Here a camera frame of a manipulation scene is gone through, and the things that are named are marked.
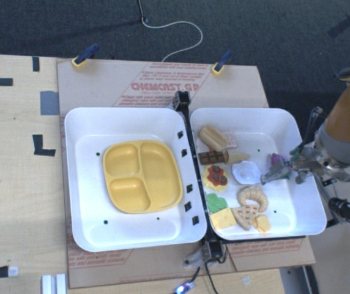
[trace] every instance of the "yellow divided plate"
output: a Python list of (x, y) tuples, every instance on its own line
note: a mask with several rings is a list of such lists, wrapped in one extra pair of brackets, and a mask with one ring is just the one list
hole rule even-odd
[(165, 210), (183, 196), (176, 160), (162, 142), (138, 140), (110, 146), (103, 169), (110, 199), (125, 213)]

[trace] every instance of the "cardboard sheet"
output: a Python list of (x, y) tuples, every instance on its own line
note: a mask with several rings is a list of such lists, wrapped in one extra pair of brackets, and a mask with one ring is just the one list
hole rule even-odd
[[(59, 111), (70, 288), (190, 277), (183, 258), (199, 243), (91, 253), (73, 240), (65, 158), (64, 118), (78, 107), (167, 107), (176, 91), (188, 91), (190, 113), (201, 107), (268, 107), (258, 69), (225, 66), (213, 75), (211, 65), (166, 62), (88, 60), (76, 69), (58, 61)], [(308, 238), (229, 244), (229, 259), (212, 274), (261, 270), (315, 262)]]

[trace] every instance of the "black fabric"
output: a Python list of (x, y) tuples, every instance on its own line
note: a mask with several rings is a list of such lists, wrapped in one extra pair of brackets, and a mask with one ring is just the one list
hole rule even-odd
[[(291, 112), (303, 134), (315, 106), (329, 112), (350, 67), (350, 0), (141, 0), (152, 26), (198, 25), (204, 40), (168, 62), (258, 66), (271, 107)], [(199, 40), (192, 26), (148, 29), (137, 0), (0, 0), (0, 54), (161, 61)]]

